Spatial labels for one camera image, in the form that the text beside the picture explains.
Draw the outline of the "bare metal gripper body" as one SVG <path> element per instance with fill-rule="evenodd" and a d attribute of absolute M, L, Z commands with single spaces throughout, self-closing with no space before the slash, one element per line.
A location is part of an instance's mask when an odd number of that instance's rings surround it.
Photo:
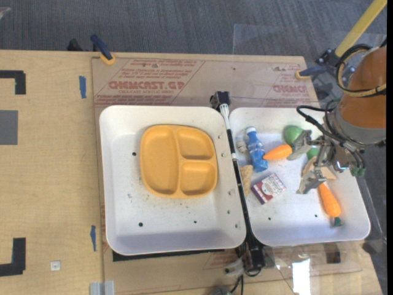
<path fill-rule="evenodd" d="M 359 170 L 359 158 L 354 151 L 342 146 L 341 143 L 332 140 L 328 136 L 320 136 L 317 139 L 319 151 L 315 161 L 315 169 L 322 170 L 322 167 L 330 167 L 336 172 L 342 173 L 345 170 Z"/>

